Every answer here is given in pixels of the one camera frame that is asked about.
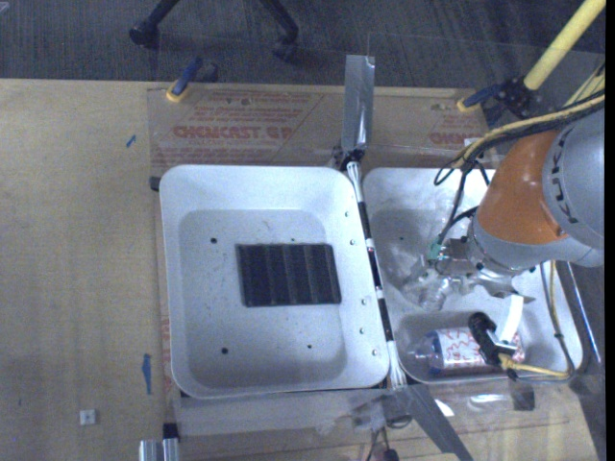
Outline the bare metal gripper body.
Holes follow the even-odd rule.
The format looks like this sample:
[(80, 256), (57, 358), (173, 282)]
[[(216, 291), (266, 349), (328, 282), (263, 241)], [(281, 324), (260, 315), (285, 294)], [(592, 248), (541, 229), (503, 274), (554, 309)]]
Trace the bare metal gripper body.
[(519, 275), (485, 256), (469, 237), (448, 239), (442, 247), (442, 276), (459, 295), (469, 295), (481, 287), (494, 298), (520, 296), (524, 302), (534, 302), (534, 297), (523, 295), (515, 287), (513, 279)]

